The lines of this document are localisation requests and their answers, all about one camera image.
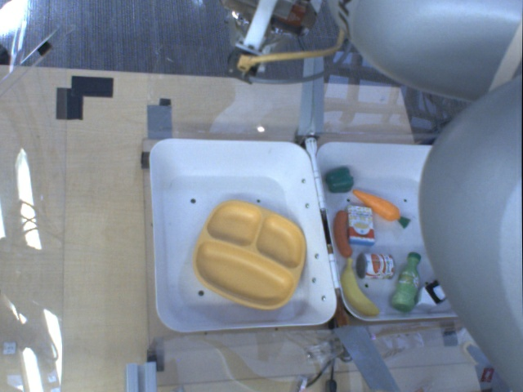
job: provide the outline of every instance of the black object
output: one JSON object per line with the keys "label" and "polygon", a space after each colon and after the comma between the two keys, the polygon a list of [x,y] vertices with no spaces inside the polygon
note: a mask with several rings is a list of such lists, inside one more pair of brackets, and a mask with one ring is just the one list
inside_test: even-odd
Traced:
{"label": "black object", "polygon": [[147,350],[147,363],[156,363],[156,372],[163,372],[165,370],[165,362],[163,353],[158,353],[158,345],[156,341]]}
{"label": "black object", "polygon": [[[45,42],[38,52],[43,55],[50,49],[51,44]],[[82,120],[83,97],[113,97],[113,87],[112,78],[73,76],[71,88],[56,89],[56,119]]]}
{"label": "black object", "polygon": [[70,88],[56,89],[56,119],[83,119],[83,98],[73,96]]}
{"label": "black object", "polygon": [[325,392],[336,392],[337,383],[334,379],[329,379],[325,382]]}
{"label": "black object", "polygon": [[142,170],[149,169],[149,157],[150,157],[150,153],[146,153],[145,151],[142,151],[142,153],[141,153],[141,169]]}
{"label": "black object", "polygon": [[3,45],[0,45],[0,65],[9,65],[10,63],[11,54]]}
{"label": "black object", "polygon": [[443,297],[440,297],[438,296],[438,294],[435,292],[435,288],[440,286],[440,284],[438,283],[437,280],[435,280],[434,282],[428,284],[425,286],[425,290],[427,291],[427,293],[431,296],[432,300],[434,301],[435,304],[439,304],[441,302],[443,302],[445,300],[445,296]]}
{"label": "black object", "polygon": [[45,41],[40,47],[38,47],[37,51],[40,56],[45,56],[50,50],[52,49],[52,45]]}
{"label": "black object", "polygon": [[334,359],[331,359],[329,360],[322,368],[321,370],[316,373],[316,376],[314,376],[312,379],[310,379],[308,382],[307,382],[307,388],[310,388],[311,386],[313,386],[317,381],[318,379],[320,379],[323,374],[325,373],[325,371],[329,368],[329,366],[333,365],[334,364]]}
{"label": "black object", "polygon": [[73,76],[72,90],[75,96],[113,97],[112,78]]}

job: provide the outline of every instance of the white plastic tray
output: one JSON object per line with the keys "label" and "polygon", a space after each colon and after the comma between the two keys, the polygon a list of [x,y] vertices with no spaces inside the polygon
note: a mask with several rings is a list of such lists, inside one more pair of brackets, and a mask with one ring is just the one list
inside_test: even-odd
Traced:
{"label": "white plastic tray", "polygon": [[[352,309],[345,301],[345,306],[358,318],[365,321],[392,322],[408,319],[456,318],[448,301],[438,305],[432,312],[414,310],[404,314],[390,305],[391,295],[396,289],[398,274],[405,265],[409,252],[418,252],[422,260],[418,266],[421,284],[432,282],[436,276],[423,246],[418,219],[418,187],[422,168],[430,151],[425,145],[390,145],[332,142],[320,147],[318,165],[322,177],[336,167],[349,167],[354,177],[355,189],[380,195],[393,202],[401,215],[411,221],[406,229],[398,222],[383,220],[374,214],[376,243],[372,247],[353,246],[354,260],[361,252],[391,254],[396,264],[395,277],[388,280],[359,279],[361,290],[380,309],[377,317],[367,317]],[[325,202],[329,224],[334,222],[336,212],[347,205],[362,203],[356,196],[332,194],[324,183]],[[339,273],[345,268],[346,260],[334,246]]]}
{"label": "white plastic tray", "polygon": [[[336,308],[311,161],[282,142],[163,140],[150,153],[156,306],[179,332],[317,325]],[[239,199],[297,223],[306,237],[306,263],[290,302],[254,310],[205,289],[192,254],[213,208]]]}

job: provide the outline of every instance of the green object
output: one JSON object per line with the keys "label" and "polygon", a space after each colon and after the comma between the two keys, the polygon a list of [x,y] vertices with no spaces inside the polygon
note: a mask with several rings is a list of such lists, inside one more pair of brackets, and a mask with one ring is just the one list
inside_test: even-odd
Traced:
{"label": "green object", "polygon": [[331,193],[350,192],[354,185],[354,179],[347,167],[339,167],[329,171],[325,180]]}
{"label": "green object", "polygon": [[407,265],[400,273],[396,291],[392,296],[392,306],[401,312],[410,312],[416,305],[419,288],[418,264],[422,257],[416,252],[407,256]]}
{"label": "green object", "polygon": [[398,222],[400,222],[400,225],[405,229],[407,228],[407,225],[409,224],[410,222],[410,219],[409,218],[405,218],[404,216],[402,216]]}

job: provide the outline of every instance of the cable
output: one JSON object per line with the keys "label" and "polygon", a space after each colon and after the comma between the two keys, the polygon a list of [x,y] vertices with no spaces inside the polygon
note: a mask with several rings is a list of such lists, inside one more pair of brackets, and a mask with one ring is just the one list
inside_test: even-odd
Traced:
{"label": "cable", "polygon": [[[339,60],[333,63],[333,65],[329,68],[329,72],[336,69],[339,65],[343,64],[343,61],[349,56],[349,54],[352,51],[352,43],[349,43],[346,47],[346,50],[343,52],[342,56],[340,56]],[[281,79],[273,79],[273,78],[258,78],[258,77],[249,77],[248,80],[250,83],[257,83],[257,84],[299,84],[302,82],[311,82],[316,80],[317,78],[322,78],[325,75],[325,71],[321,71],[320,73],[308,75],[305,77],[300,78],[281,78]]]}
{"label": "cable", "polygon": [[325,392],[336,392],[337,390],[337,383],[334,380],[334,364],[336,363],[336,360],[333,360],[333,364],[330,368],[330,379],[325,382]]}
{"label": "cable", "polygon": [[333,363],[333,360],[334,359],[331,359],[329,360],[322,368],[321,370],[316,374],[316,376],[314,376],[312,379],[310,379],[309,381],[307,381],[307,388],[313,386],[317,381],[318,379],[320,379],[323,374],[325,373],[325,371],[327,370],[327,368]]}
{"label": "cable", "polygon": [[336,45],[323,50],[317,51],[299,51],[299,52],[281,52],[279,54],[267,54],[264,56],[246,56],[242,55],[238,61],[238,69],[247,73],[254,65],[276,61],[305,60],[306,58],[316,58],[320,56],[330,56],[342,47],[345,40],[345,34],[340,30],[337,36]]}

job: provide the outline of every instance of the soup can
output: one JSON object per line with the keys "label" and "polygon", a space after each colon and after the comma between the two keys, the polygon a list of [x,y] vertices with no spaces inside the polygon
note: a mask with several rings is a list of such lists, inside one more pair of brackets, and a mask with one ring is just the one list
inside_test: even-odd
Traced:
{"label": "soup can", "polygon": [[392,278],[394,259],[389,254],[361,253],[356,260],[360,278]]}

